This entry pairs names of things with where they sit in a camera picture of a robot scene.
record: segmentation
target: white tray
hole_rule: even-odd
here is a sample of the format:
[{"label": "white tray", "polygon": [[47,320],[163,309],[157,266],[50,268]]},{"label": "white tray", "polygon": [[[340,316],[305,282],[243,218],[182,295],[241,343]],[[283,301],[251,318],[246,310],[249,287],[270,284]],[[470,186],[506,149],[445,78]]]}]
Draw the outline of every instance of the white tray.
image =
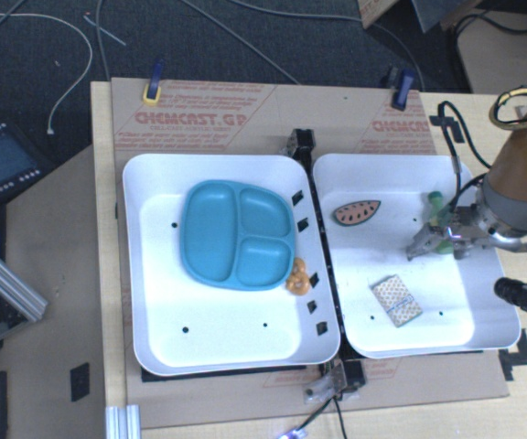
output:
[{"label": "white tray", "polygon": [[[237,291],[194,281],[184,270],[179,225],[188,192],[209,179],[267,188],[293,207],[296,256],[318,283],[304,296],[283,285]],[[292,206],[298,191],[304,198]],[[133,304],[134,351],[160,376],[225,369],[320,364],[339,349],[340,333],[304,169],[280,155],[134,157],[124,169]]]},{"label": "white tray", "polygon": [[[463,184],[471,176],[463,166]],[[478,249],[464,260],[430,253],[408,262],[405,247],[428,218],[426,196],[455,193],[448,156],[324,155],[314,165],[323,221],[345,332],[368,358],[506,348],[521,333],[513,305],[493,293],[503,276],[494,249]],[[361,200],[380,200],[369,220],[339,225],[332,213]],[[460,203],[472,203],[473,190]],[[396,327],[370,286],[398,274],[423,313]]]}]

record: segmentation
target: blue plate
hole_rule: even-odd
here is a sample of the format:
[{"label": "blue plate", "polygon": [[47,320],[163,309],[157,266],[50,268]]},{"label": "blue plate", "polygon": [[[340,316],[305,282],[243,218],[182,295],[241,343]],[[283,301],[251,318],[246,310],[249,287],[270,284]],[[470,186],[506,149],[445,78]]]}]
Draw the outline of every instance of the blue plate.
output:
[{"label": "blue plate", "polygon": [[256,291],[281,284],[292,271],[292,210],[276,193],[228,180],[208,180],[188,193],[180,250],[199,282]]}]

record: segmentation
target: black floor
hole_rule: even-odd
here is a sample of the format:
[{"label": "black floor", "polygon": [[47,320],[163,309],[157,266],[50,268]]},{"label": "black floor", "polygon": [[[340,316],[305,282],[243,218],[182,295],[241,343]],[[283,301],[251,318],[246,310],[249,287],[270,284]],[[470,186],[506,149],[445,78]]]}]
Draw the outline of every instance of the black floor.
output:
[{"label": "black floor", "polygon": [[[0,12],[18,0],[0,0]],[[55,102],[82,74],[89,57],[84,39],[68,26],[39,16],[15,16],[0,26],[0,122],[14,124],[57,165],[91,143],[90,86],[105,80],[95,28],[99,0],[26,0],[16,13],[61,18],[90,40],[91,69],[60,104]],[[103,38],[109,75],[147,78],[157,56],[164,76],[307,85],[379,87],[391,66],[424,75],[426,91],[467,92],[452,38],[440,27],[423,33],[410,0],[400,0],[378,25],[273,16],[225,0],[187,0],[220,20],[272,60],[248,48],[180,0],[105,0],[101,26],[120,38]],[[285,12],[359,16],[357,0],[241,0]],[[527,0],[486,0],[483,8],[527,14]]]}]

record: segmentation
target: robotic hand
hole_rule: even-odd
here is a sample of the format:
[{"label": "robotic hand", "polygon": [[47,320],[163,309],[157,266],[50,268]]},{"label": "robotic hand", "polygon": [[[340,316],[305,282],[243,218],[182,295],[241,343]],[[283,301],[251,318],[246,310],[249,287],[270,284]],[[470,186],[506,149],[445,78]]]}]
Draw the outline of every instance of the robotic hand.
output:
[{"label": "robotic hand", "polygon": [[[518,95],[527,95],[527,89],[502,94],[491,110],[491,120],[511,130],[491,169],[466,184],[424,225],[406,248],[408,260],[445,249],[461,259],[474,246],[527,252],[527,242],[522,241],[527,236],[527,114],[520,121],[498,119],[499,108]],[[469,187],[477,188],[474,203],[458,206],[460,194]],[[500,278],[494,290],[499,297],[527,311],[527,284]]]}]

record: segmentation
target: table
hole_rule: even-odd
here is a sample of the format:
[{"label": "table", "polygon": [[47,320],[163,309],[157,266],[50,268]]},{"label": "table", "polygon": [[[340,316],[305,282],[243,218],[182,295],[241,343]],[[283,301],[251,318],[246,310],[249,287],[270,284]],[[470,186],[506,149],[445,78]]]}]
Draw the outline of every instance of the table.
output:
[{"label": "table", "polygon": [[[488,111],[495,101],[492,95],[420,93],[426,112],[436,112],[443,100],[452,101],[463,113],[471,136],[484,157],[492,158],[500,151],[507,134],[492,127]],[[121,306],[119,249],[113,161],[113,125],[111,84],[91,84],[92,130],[96,181],[99,265],[102,302],[102,340],[105,379],[105,404],[124,407],[127,404],[124,365],[124,335]],[[433,130],[436,152],[447,153],[440,132]],[[482,166],[459,145],[457,151],[473,175]],[[500,253],[505,273],[527,281],[527,256]],[[521,312],[522,326],[527,330],[527,314]],[[510,384],[510,397],[477,402],[453,402],[408,406],[371,411],[344,412],[349,437],[481,437],[527,438],[527,367],[516,368],[516,381]],[[167,429],[143,430],[145,439],[212,437],[239,439],[244,437],[275,438],[299,425],[305,417],[281,417],[234,423],[212,423]],[[328,410],[307,427],[309,437],[340,437],[338,416]]]}]

